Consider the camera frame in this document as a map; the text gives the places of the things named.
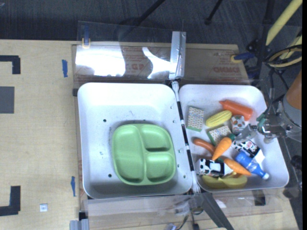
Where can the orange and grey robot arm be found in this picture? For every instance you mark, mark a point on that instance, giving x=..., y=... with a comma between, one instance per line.
x=294, y=97

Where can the blue plastic bottle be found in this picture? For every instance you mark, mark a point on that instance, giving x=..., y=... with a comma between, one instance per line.
x=249, y=164

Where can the orange carrot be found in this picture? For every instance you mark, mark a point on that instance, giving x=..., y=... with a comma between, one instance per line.
x=223, y=146
x=236, y=166

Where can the patterned packet with green edge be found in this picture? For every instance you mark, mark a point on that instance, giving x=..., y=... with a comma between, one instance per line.
x=219, y=132
x=195, y=118

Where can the small can with orange print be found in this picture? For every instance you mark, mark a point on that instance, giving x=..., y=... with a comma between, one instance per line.
x=237, y=124

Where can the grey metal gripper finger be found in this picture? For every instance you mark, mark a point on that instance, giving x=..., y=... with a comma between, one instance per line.
x=247, y=132

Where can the yellow banana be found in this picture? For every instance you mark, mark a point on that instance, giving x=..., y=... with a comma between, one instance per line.
x=227, y=183

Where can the white plastic tray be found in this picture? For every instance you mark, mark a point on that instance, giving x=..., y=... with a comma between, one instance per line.
x=96, y=128
x=271, y=157

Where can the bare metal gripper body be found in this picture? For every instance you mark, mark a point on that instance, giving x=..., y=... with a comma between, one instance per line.
x=273, y=124

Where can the orange sausage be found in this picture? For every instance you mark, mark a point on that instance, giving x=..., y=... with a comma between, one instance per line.
x=204, y=143

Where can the yellow corn cob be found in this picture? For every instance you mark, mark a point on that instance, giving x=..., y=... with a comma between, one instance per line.
x=218, y=118

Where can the green divided plate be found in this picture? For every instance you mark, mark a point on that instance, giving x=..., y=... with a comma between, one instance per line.
x=129, y=152

